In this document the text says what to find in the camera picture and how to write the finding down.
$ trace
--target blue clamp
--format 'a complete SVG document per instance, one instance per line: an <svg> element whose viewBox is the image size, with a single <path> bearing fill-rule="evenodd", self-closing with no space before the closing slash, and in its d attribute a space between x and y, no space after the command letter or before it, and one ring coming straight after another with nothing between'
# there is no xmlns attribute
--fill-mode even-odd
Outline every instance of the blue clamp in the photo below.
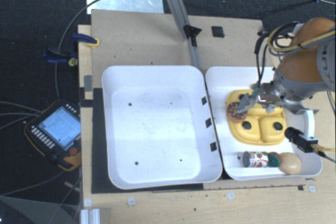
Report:
<svg viewBox="0 0 336 224"><path fill-rule="evenodd" d="M89 47L98 47L99 46L99 39L98 38L93 38L88 35L84 34L76 34L74 33L71 37L72 40L74 41L79 41L79 42L85 42L87 46Z"/></svg>
<svg viewBox="0 0 336 224"><path fill-rule="evenodd" d="M72 58L78 59L78 54L74 52L60 51L48 48L44 54L44 59L49 63L69 62Z"/></svg>

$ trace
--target white plastic tray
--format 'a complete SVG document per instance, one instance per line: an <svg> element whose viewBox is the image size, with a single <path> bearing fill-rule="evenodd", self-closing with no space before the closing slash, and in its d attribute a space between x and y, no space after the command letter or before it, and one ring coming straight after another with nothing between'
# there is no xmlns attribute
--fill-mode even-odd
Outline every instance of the white plastic tray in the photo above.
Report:
<svg viewBox="0 0 336 224"><path fill-rule="evenodd" d="M114 66L103 73L102 85L114 185L136 189L219 178L222 162L198 69Z"/></svg>
<svg viewBox="0 0 336 224"><path fill-rule="evenodd" d="M273 75L274 72L271 68L265 68L263 81L271 81ZM236 180L251 180L291 176L283 173L278 168L245 168L242 163L244 151L292 152L297 154L302 161L300 172L293 176L314 176L321 172L322 161L317 154L304 153L287 139L279 145L255 146L243 144L231 135L225 111L226 98L234 90L249 89L251 84L255 83L258 79L256 68L212 67L208 69L205 78L215 119L217 136L221 146L220 150L222 151L224 168L230 177ZM285 110L285 117L287 126L304 130L302 115L295 116Z"/></svg>

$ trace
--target touchscreen display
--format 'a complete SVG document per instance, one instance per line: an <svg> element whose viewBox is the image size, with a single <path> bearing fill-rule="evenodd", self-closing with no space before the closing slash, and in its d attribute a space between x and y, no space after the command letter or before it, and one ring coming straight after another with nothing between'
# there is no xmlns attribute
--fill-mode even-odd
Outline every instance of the touchscreen display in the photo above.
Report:
<svg viewBox="0 0 336 224"><path fill-rule="evenodd" d="M67 150L73 140L80 134L80 122L64 107L60 107L52 115L39 124L54 141Z"/></svg>

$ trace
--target yellow clamp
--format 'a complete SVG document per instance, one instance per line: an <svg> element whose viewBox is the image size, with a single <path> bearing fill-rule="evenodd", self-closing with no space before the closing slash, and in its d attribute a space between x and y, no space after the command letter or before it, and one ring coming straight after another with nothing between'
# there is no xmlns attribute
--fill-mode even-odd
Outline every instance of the yellow clamp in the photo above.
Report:
<svg viewBox="0 0 336 224"><path fill-rule="evenodd" d="M86 46L94 48L94 47L98 47L100 45L100 41L98 38L95 38L95 40L97 41L97 43L86 43Z"/></svg>

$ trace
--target metal bracket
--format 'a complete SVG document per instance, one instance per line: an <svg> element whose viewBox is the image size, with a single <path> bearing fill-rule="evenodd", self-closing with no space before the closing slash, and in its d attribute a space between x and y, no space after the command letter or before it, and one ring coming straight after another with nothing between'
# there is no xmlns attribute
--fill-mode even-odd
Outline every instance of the metal bracket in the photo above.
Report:
<svg viewBox="0 0 336 224"><path fill-rule="evenodd" d="M191 45L193 47L197 47L197 41L196 36L202 31L200 28L191 26L191 25L185 25L183 27L184 34L187 38L191 38Z"/></svg>
<svg viewBox="0 0 336 224"><path fill-rule="evenodd" d="M83 209L80 212L80 223L81 224L100 224L100 210L86 210Z"/></svg>

